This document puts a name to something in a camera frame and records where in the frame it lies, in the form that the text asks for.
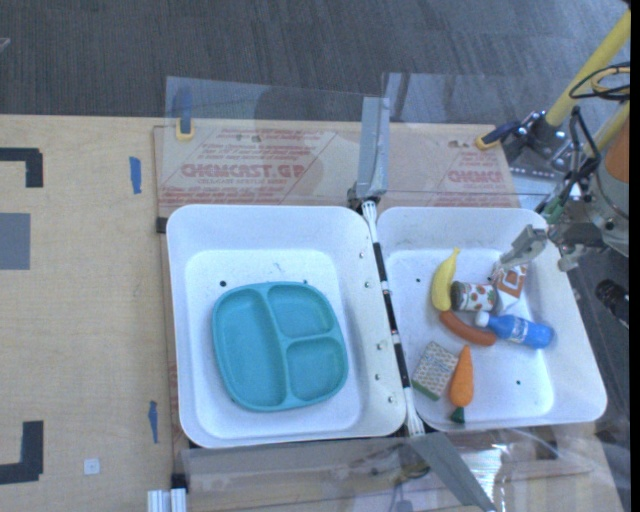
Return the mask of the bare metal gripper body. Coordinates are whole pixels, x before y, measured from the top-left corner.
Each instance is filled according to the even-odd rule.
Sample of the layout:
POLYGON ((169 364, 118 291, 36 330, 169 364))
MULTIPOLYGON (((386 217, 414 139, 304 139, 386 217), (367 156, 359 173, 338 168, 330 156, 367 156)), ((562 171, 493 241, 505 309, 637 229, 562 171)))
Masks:
POLYGON ((589 252, 613 250, 629 257, 629 216, 608 203, 567 201, 548 206, 548 237, 558 247, 558 267, 568 272, 589 252))

